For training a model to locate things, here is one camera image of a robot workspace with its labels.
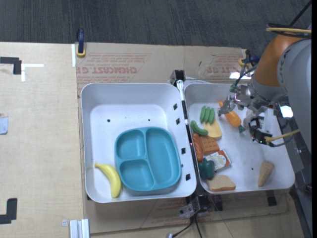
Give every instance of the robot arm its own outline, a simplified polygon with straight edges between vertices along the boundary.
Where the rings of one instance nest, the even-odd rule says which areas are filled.
[[[311,39],[277,35],[266,47],[248,85],[233,89],[234,98],[218,110],[230,111],[234,104],[257,117],[267,109],[280,112],[290,106],[302,137],[311,152]]]

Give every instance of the yellow cable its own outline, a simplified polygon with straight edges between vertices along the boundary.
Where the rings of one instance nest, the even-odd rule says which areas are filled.
[[[312,31],[309,29],[298,29],[298,28],[284,28],[284,27],[268,27],[266,31],[278,31],[278,32],[292,32],[292,33],[305,33],[312,34]]]
[[[291,131],[291,132],[289,132],[289,133],[286,133],[286,134],[283,134],[283,135],[280,135],[280,136],[277,136],[277,137],[268,137],[268,136],[266,136],[266,137],[264,137],[264,138],[265,138],[265,140],[266,140],[267,143],[270,143],[270,142],[272,142],[272,141],[274,141],[274,140],[277,140],[277,139],[280,139],[280,138],[283,138],[283,137],[287,137],[287,136],[292,135],[292,134],[295,134],[295,133],[297,133],[297,132],[299,132],[299,129],[296,129],[296,130],[294,130],[294,131]]]

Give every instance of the dark fabric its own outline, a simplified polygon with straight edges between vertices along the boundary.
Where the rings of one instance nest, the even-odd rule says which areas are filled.
[[[309,0],[0,0],[0,41],[227,46],[261,55]],[[312,6],[295,23],[308,27]]]

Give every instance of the green cucumber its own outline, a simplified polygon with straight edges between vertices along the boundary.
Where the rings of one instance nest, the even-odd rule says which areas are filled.
[[[212,123],[214,118],[214,108],[210,108],[210,113],[209,113],[209,118],[208,118],[208,122]]]
[[[208,120],[209,120],[209,114],[210,114],[210,107],[207,107],[207,108],[206,108],[206,112],[205,112],[204,122],[208,122]]]
[[[190,127],[191,127],[191,128],[193,129],[193,131],[196,132],[198,135],[201,135],[201,136],[207,136],[207,135],[208,135],[208,130],[199,128],[195,120],[192,120],[192,121],[190,122]]]
[[[205,119],[205,112],[206,112],[206,106],[203,106],[203,107],[202,107],[202,110],[201,110],[201,112],[200,112],[200,117],[199,117],[200,122],[203,122],[203,121],[204,121],[204,119]]]

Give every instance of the dark green toy vegetable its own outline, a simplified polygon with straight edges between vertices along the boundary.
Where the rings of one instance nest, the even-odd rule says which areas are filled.
[[[210,179],[214,174],[214,162],[203,159],[198,163],[199,174],[201,178]]]

